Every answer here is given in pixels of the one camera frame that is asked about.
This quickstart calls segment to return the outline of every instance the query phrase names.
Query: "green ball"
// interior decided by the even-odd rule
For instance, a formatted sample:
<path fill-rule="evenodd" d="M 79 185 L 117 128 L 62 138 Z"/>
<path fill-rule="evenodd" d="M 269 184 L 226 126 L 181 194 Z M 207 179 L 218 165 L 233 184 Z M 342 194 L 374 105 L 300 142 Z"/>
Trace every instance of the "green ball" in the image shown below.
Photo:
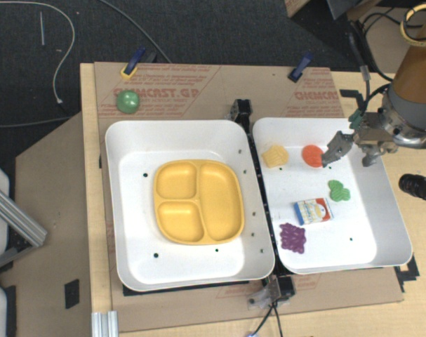
<path fill-rule="evenodd" d="M 124 90 L 118 94 L 116 105 L 124 114 L 133 114 L 140 106 L 140 97 L 135 91 Z"/>

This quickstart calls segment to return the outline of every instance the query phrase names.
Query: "white cable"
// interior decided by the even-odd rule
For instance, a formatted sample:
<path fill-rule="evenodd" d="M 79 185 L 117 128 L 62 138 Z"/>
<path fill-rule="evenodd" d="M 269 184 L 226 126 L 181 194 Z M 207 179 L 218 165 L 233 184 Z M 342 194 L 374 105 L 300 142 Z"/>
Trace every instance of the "white cable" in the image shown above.
<path fill-rule="evenodd" d="M 58 93 L 57 93 L 57 88 L 55 87 L 55 83 L 57 80 L 57 75 L 58 72 L 60 71 L 61 65 L 64 63 L 64 61 L 66 60 L 67 56 L 69 55 L 69 53 L 72 50 L 72 47 L 74 46 L 74 42 L 75 42 L 75 29 L 74 29 L 74 24 L 72 23 L 71 19 L 69 18 L 68 15 L 66 15 L 65 13 L 63 13 L 59 8 L 56 8 L 55 6 L 49 5 L 49 4 L 44 4 L 44 3 L 38 3 L 35 1 L 0 1 L 0 4 L 22 4 L 22 5 L 36 5 L 36 6 L 45 6 L 47 8 L 51 8 L 57 12 L 59 12 L 61 15 L 63 15 L 66 20 L 68 21 L 69 25 L 71 25 L 71 30 L 72 30 L 72 40 L 71 40 L 71 44 L 69 45 L 69 48 L 66 51 L 66 54 L 63 56 L 63 58 L 61 59 L 60 63 L 57 66 L 57 69 L 55 70 L 55 73 L 53 75 L 53 80 L 52 80 L 52 88 L 53 88 L 53 95 L 55 96 L 55 99 L 57 100 L 57 104 L 62 104 L 63 100 L 61 100 L 58 97 Z"/>

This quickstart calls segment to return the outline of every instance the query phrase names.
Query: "table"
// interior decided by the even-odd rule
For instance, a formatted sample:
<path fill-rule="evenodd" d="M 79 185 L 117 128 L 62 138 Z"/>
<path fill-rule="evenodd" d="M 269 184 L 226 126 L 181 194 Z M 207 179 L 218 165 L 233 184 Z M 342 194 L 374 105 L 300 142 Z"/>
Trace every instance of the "table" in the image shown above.
<path fill-rule="evenodd" d="M 99 169 L 100 143 L 97 120 L 95 73 L 92 64 L 81 64 L 81 102 L 83 115 L 84 158 L 86 173 L 86 206 L 88 219 L 91 309 L 106 313 L 112 309 L 112 296 L 107 257 L 105 210 L 102 174 Z M 364 90 L 359 73 L 333 72 L 337 88 Z M 383 80 L 372 76 L 373 86 Z M 345 116 L 356 108 L 353 99 L 340 97 Z M 371 109 L 380 105 L 380 97 Z M 426 336 L 426 201 L 404 194 L 398 180 L 404 173 L 426 176 L 426 151 L 400 149 L 383 157 L 387 174 L 397 197 L 414 248 L 420 277 L 406 284 L 404 301 L 396 304 L 370 305 L 341 310 L 325 310 L 281 316 L 288 336 Z M 217 322 L 171 329 L 121 333 L 121 336 L 245 336 L 255 329 L 260 318 Z M 277 322 L 269 318 L 260 336 L 276 336 Z"/>

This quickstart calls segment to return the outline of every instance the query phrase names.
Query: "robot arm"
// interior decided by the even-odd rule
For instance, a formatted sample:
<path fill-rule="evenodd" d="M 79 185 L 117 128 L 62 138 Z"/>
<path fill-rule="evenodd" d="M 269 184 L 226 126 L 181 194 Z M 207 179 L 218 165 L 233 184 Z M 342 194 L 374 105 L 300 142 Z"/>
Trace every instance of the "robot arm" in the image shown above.
<path fill-rule="evenodd" d="M 425 8 L 426 4 L 422 4 L 411 9 L 412 14 L 405 15 L 401 23 L 403 35 L 404 25 L 410 17 Z M 338 131 L 328 144 L 328 150 L 322 155 L 324 167 L 347 154 L 353 144 L 366 154 L 363 166 L 374 164 L 379 156 L 394 153 L 399 147 L 426 149 L 426 23 L 416 38 L 406 35 L 405 39 L 411 47 L 392 83 L 376 91 L 383 94 L 381 107 L 377 112 L 366 112 L 370 97 L 366 98 L 365 106 L 349 118 L 354 132 L 344 134 Z M 402 186 L 411 184 L 403 181 Z"/>

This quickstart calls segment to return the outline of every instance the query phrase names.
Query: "small box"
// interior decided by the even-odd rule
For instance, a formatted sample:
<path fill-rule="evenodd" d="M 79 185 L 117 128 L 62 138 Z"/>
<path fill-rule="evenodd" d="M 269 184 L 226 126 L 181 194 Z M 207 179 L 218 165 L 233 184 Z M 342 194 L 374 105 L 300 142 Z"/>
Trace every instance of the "small box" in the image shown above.
<path fill-rule="evenodd" d="M 330 205 L 324 198 L 299 201 L 295 203 L 294 207 L 298 222 L 301 225 L 324 222 L 333 218 Z"/>

